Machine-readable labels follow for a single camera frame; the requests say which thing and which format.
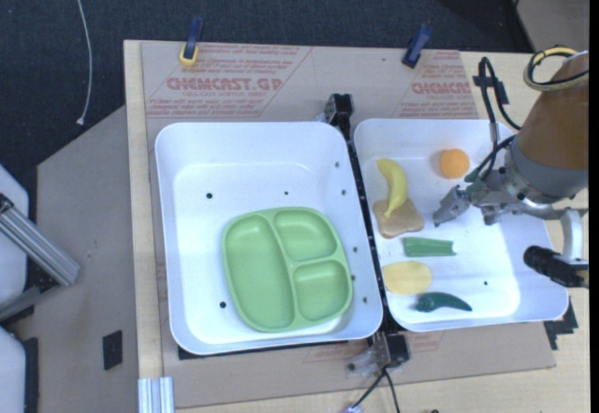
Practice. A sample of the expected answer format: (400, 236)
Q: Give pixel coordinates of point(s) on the thin black rod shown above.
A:
(365, 214)

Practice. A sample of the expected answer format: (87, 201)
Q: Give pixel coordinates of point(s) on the brown cardboard board red print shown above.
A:
(281, 78)

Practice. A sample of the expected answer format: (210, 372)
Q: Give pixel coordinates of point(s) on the brown bread slice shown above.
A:
(407, 220)

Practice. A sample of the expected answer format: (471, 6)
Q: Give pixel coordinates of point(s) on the orange ball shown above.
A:
(454, 163)

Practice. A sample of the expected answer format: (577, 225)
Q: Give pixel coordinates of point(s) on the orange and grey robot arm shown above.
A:
(554, 121)

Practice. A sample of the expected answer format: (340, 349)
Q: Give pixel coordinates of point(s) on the green divided plate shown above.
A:
(255, 270)

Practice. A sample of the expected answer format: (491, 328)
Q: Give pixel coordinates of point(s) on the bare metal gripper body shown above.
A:
(496, 193)

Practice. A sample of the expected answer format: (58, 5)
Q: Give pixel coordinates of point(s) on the yellow potato chip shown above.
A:
(406, 278)

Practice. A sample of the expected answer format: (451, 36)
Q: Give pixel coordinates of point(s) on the black cylinder on white bracket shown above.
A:
(552, 263)

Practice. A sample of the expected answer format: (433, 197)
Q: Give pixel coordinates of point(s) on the dark green pepper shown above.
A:
(444, 302)

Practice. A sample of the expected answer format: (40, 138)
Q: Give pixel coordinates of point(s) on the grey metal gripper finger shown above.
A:
(493, 216)
(448, 209)

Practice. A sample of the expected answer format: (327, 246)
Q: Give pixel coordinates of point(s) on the yellow banana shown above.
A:
(397, 181)

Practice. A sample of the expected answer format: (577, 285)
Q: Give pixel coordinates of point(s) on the white plastic tray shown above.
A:
(262, 158)
(491, 270)

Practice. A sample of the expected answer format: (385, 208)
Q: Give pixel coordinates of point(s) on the light green pea pod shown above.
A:
(428, 247)

